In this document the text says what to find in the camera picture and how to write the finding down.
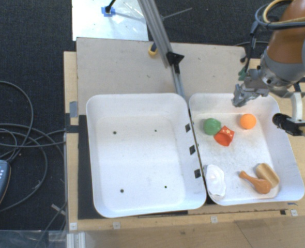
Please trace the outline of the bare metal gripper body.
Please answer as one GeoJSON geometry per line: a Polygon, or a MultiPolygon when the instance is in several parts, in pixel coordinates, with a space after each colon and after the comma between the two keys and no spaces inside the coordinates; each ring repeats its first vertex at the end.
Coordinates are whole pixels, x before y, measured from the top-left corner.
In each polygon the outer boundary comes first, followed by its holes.
{"type": "Polygon", "coordinates": [[[245,91],[262,97],[270,92],[281,98],[290,98],[294,93],[288,90],[293,85],[292,82],[279,78],[270,69],[250,69],[243,85],[245,91]]]}

